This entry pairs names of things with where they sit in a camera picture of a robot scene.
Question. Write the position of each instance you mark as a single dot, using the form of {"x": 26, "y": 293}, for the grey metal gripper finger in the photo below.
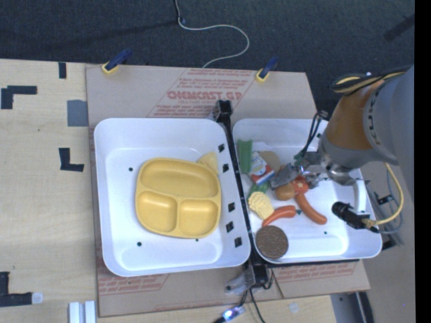
{"x": 284, "y": 176}
{"x": 312, "y": 181}

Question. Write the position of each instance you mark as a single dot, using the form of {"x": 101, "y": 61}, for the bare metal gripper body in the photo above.
{"x": 316, "y": 167}

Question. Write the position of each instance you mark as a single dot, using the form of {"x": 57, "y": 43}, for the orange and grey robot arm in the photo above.
{"x": 363, "y": 119}

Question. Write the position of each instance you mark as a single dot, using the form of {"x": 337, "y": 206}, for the red orange toy with star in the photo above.
{"x": 299, "y": 186}

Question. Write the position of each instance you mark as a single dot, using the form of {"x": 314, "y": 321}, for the brown potato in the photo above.
{"x": 284, "y": 192}

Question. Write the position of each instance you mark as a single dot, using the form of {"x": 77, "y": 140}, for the beige bread slice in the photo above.
{"x": 271, "y": 160}

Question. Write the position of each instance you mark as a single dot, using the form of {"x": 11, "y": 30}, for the white blue red carton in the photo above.
{"x": 261, "y": 170}

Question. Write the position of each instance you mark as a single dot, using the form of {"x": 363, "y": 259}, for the orange sausage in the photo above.
{"x": 311, "y": 210}

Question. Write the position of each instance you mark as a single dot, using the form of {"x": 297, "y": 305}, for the yellow corn with green leaf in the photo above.
{"x": 261, "y": 205}

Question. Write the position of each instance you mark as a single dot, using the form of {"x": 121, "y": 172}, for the orange carrot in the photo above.
{"x": 279, "y": 214}

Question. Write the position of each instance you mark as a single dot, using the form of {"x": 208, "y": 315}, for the green celery stick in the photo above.
{"x": 244, "y": 155}

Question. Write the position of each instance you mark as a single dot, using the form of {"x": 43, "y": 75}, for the thin black rod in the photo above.
{"x": 239, "y": 183}

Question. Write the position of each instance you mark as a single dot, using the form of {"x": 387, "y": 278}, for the white plastic tray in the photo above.
{"x": 316, "y": 244}
{"x": 168, "y": 257}

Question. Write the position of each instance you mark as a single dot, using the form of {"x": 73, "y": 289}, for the round brown biscuit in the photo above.
{"x": 272, "y": 242}

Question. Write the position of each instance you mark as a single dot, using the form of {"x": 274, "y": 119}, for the yellow divided plate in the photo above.
{"x": 175, "y": 197}

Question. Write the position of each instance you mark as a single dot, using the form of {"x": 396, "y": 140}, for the brown cardboard board red print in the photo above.
{"x": 134, "y": 93}

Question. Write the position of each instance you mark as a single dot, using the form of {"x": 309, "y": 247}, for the black cylinder on white bracket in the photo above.
{"x": 350, "y": 214}

